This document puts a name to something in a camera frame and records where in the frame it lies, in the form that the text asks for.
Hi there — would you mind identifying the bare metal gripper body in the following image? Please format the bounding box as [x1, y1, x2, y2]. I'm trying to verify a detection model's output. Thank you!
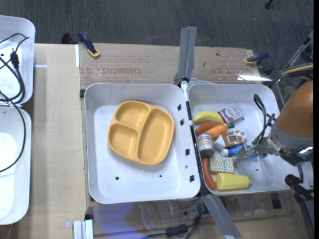
[253, 136, 314, 167]

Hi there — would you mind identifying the blue bottle white cap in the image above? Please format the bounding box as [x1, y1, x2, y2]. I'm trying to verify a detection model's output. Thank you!
[221, 145, 259, 158]

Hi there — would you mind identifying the brown and white carton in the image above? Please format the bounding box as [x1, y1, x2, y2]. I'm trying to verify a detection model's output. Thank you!
[213, 129, 248, 151]

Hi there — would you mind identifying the yellow patterned packet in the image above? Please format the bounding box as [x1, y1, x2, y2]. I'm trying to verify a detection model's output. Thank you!
[209, 155, 236, 175]

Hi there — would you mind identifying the yellow bottle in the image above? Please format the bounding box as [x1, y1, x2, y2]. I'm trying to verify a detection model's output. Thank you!
[215, 172, 253, 192]

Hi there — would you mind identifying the white plastic tray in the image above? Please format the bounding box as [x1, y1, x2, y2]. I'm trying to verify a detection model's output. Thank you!
[0, 105, 33, 226]
[0, 15, 36, 106]
[187, 83, 301, 197]
[84, 83, 201, 205]

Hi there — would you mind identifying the orange carrot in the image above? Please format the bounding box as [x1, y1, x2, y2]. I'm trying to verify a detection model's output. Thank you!
[204, 121, 236, 139]

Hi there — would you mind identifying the orange sausage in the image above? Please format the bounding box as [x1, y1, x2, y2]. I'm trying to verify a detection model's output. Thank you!
[201, 157, 218, 191]
[195, 121, 222, 137]

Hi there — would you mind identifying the small can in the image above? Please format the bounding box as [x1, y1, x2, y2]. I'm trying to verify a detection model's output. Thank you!
[196, 132, 215, 158]

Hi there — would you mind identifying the red and white carton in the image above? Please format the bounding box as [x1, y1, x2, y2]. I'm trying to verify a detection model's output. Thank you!
[218, 103, 245, 124]

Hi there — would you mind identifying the yellow banana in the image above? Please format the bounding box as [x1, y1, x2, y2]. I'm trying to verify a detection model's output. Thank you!
[193, 110, 229, 127]

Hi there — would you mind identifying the yellow divided plate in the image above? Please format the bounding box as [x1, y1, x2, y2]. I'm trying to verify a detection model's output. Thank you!
[107, 100, 175, 166]

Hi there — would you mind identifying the brown cardboard board red print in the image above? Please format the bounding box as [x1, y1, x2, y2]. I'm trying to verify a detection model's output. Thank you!
[78, 42, 298, 235]

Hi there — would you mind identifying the black cylinder on white bracket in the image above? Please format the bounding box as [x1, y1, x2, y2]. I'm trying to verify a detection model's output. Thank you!
[285, 163, 314, 197]

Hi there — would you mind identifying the black cable with plug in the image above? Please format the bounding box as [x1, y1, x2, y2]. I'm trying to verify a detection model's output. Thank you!
[0, 33, 30, 103]

